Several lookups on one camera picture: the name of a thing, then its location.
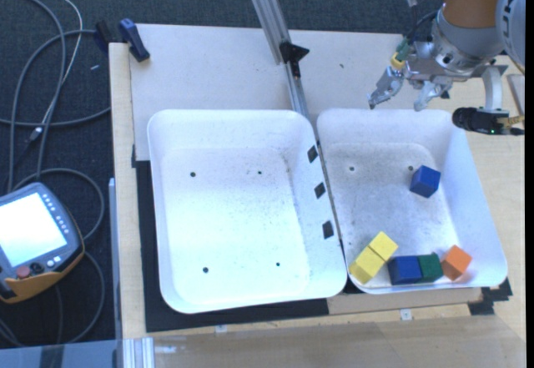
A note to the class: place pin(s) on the white plastic tray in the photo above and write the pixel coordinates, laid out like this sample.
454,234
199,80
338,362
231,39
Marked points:
233,216
384,203

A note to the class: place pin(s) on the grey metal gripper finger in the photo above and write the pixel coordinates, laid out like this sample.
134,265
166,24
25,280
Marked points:
431,90
388,87

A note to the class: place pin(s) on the pale flat board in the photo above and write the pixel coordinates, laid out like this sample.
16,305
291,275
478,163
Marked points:
208,70

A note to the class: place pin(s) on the orange cube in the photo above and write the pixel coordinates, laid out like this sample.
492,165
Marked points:
455,262

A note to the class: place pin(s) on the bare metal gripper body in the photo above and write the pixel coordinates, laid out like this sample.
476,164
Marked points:
438,66

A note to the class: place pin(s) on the yellow cube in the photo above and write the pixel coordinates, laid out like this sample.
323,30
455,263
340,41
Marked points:
366,266
383,246

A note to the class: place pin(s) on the black cylinder on white bracket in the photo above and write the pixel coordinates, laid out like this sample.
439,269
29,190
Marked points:
473,119

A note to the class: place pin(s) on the blue cube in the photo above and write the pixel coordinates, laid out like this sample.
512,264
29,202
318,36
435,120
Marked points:
404,270
424,182

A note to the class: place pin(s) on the green cube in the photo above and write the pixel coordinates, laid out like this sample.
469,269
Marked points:
431,267

